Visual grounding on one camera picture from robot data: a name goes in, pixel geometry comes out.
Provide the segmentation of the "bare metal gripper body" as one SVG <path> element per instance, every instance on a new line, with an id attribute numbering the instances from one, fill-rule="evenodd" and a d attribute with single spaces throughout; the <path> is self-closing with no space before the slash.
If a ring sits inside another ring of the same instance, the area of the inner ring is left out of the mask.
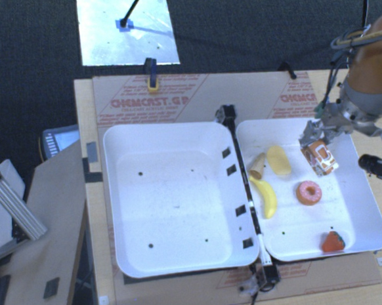
<path id="1" fill-rule="evenodd" d="M 341 100 L 339 103 L 323 103 L 318 106 L 318 118 L 322 122 L 321 127 L 337 126 L 342 133 L 362 131 L 364 125 L 360 122 L 362 110 L 351 101 Z"/>

